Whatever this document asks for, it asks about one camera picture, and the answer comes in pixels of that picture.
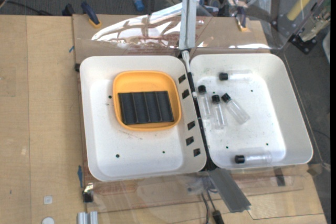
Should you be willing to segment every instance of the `wooden table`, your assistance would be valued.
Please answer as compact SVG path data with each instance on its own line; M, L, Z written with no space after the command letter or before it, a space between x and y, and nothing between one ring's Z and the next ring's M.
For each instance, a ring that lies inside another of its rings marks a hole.
M72 18L2 15L0 44L0 223L76 223L87 206ZM307 166L299 169L302 189L248 196L251 210L223 214L225 223L326 223ZM202 202L99 214L100 224L204 221Z

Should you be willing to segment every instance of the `gray floor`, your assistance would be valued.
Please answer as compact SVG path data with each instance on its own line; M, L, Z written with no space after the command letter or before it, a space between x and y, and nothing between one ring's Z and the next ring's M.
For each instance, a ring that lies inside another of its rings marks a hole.
M132 0L14 0L19 3L45 10L53 15L61 15L64 7L71 3L76 13L82 13L80 4L87 1L98 14L137 14ZM14 4L6 4L0 14L36 15L30 9ZM305 55L289 44L279 56L288 66L297 89L301 110L307 117L307 129L314 147L311 164L316 188L328 223L331 223L331 173L330 173L330 64L322 47L323 38L330 27L322 30L314 49Z

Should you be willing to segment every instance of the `yellow tray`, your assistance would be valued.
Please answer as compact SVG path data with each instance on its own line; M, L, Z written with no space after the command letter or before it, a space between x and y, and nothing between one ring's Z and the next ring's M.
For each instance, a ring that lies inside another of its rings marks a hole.
M122 122L118 93L167 91L173 122L129 124ZM181 119L181 104L174 80L166 73L159 71L126 71L118 74L113 81L113 102L118 122L132 131L161 131L177 125Z

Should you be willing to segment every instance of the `small bottle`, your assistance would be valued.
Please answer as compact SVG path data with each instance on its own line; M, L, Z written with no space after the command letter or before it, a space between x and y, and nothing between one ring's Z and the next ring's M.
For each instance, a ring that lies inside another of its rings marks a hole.
M225 93L222 100L226 103L226 107L231 115L239 124L243 124L250 119L250 116L241 108L241 106L231 97Z
M204 85L198 86L198 92L199 92L199 106L201 109L201 116L204 119L209 119L211 116L211 110L209 105L209 96L206 92L206 88Z
M270 151L261 153L248 153L244 155L236 155L236 164L269 164L272 162L272 154Z
M138 11L143 11L145 9L145 6L142 3L142 0L133 0L135 7Z
M212 107L214 111L215 129L223 129L226 124L219 95L212 96Z
M230 70L227 73L219 73L219 80L251 80L251 70Z

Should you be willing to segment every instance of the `white plastic tray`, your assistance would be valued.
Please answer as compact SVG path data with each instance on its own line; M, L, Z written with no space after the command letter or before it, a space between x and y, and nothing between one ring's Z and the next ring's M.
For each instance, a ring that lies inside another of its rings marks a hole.
M115 116L112 99L114 77L130 70L155 70L170 75L177 86L182 118L171 129L130 131ZM187 78L180 60L172 56L100 56L80 65L83 118L89 169L101 181L193 173L201 170L206 154ZM190 95L182 98L188 89ZM188 123L195 126L188 129ZM187 145L186 139L193 142Z
M191 61L195 86L222 96L228 93L250 115L240 125L225 109L228 125L214 130L204 121L209 154L220 168L303 164L313 150L284 63L272 54L198 55ZM219 81L228 70L251 70L251 81ZM235 155L271 153L270 163L234 162Z

